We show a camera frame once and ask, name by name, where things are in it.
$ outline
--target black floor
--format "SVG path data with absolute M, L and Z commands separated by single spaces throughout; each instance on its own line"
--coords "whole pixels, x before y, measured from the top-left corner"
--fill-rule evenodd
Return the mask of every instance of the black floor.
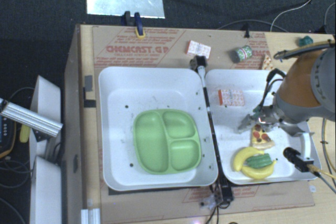
M 282 11 L 306 0 L 163 0 L 166 19 L 144 19 L 145 26 L 211 28 L 237 20 L 272 22 Z M 324 24 L 324 14 L 335 0 L 312 0 L 302 9 L 279 17 L 276 25 L 289 32 L 310 33 Z M 8 99 L 22 87 L 33 87 L 37 75 L 63 86 L 63 73 L 72 32 L 76 23 L 120 25 L 120 18 L 86 14 L 86 0 L 0 0 L 0 97 Z M 228 29 L 240 29 L 243 24 Z M 269 31 L 269 26 L 250 23 L 251 30 Z M 335 33 L 335 6 L 327 16 L 327 31 Z M 15 102 L 29 107 L 31 92 L 16 96 Z M 13 159 L 26 161 L 27 145 L 15 145 Z M 18 180 L 0 170 L 0 183 Z M 19 189 L 4 190 L 6 199 L 29 219 L 29 182 Z M 0 224 L 19 223 L 0 202 Z

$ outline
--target yellow banana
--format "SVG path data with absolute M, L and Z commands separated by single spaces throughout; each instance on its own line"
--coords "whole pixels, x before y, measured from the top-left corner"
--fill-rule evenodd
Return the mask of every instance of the yellow banana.
M 240 171 L 243 167 L 243 164 L 247 158 L 252 157 L 253 155 L 256 154 L 264 154 L 264 151 L 260 151 L 256 149 L 255 147 L 248 146 L 244 147 L 242 150 L 240 150 L 234 160 L 233 160 L 233 168 L 235 171 Z
M 256 169 L 256 168 L 251 168 L 249 166 L 243 166 L 241 168 L 241 171 L 243 172 L 244 175 L 253 178 L 253 179 L 263 179 L 271 174 L 273 174 L 274 171 L 274 165 L 276 164 L 277 161 L 273 161 L 272 164 L 267 165 L 263 168 Z

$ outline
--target multimeter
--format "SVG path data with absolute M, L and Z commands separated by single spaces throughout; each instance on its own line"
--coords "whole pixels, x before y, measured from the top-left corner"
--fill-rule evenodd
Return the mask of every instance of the multimeter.
M 0 116 L 0 158 L 9 154 L 15 142 L 15 122 Z

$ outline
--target green can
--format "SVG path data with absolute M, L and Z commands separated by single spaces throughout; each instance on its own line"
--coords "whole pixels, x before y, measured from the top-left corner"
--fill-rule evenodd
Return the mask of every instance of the green can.
M 248 58 L 252 57 L 252 49 L 250 46 L 245 45 L 241 48 L 235 49 L 234 50 L 234 55 L 235 55 L 235 61 L 234 62 L 241 62 L 244 61 Z

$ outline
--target white plastic tray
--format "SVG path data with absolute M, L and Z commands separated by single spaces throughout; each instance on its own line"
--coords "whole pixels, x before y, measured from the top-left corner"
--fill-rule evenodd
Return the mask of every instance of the white plastic tray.
M 269 71 L 264 70 L 221 69 L 211 70 L 206 75 L 209 101 L 224 174 L 231 182 L 239 185 L 315 179 L 312 173 L 298 171 L 283 156 L 283 151 L 288 146 L 300 152 L 302 152 L 302 149 L 300 138 L 292 137 L 282 129 L 276 129 L 268 133 L 270 138 L 275 141 L 276 146 L 265 152 L 269 153 L 272 159 L 278 159 L 278 162 L 275 164 L 274 173 L 271 176 L 263 180 L 254 180 L 246 177 L 241 172 L 233 170 L 233 158 L 235 154 L 243 147 L 250 145 L 250 131 L 238 134 L 238 126 L 241 124 L 243 118 L 247 114 L 252 114 L 252 110 L 260 103 L 268 73 Z M 279 86 L 280 83 L 276 82 L 272 91 L 277 91 Z M 242 90 L 245 105 L 228 107 L 219 105 L 218 90 Z M 268 94 L 264 105 L 270 105 L 272 99 L 273 96 Z M 307 123 L 304 123 L 304 126 L 301 127 L 309 130 Z M 314 164 L 321 167 L 312 137 L 310 139 L 311 157 L 314 159 Z
M 189 69 L 109 67 L 99 75 L 103 175 L 119 191 L 195 187 L 212 184 L 218 175 L 203 87 Z M 195 121 L 202 159 L 193 170 L 153 175 L 138 163 L 133 144 L 133 121 L 146 110 L 178 109 Z

